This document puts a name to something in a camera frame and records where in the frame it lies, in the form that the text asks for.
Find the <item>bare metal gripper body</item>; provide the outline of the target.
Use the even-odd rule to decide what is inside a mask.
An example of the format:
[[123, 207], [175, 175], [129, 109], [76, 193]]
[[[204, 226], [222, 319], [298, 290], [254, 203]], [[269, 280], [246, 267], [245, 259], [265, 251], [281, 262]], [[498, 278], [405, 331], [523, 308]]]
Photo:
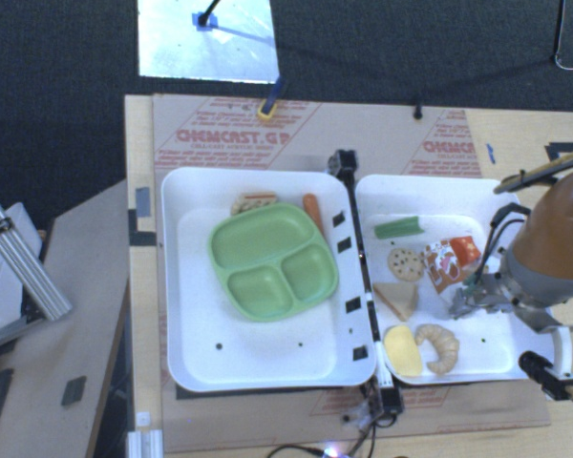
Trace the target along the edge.
[[474, 276], [468, 286], [468, 306], [488, 313], [522, 309], [522, 289], [512, 277], [501, 273]]

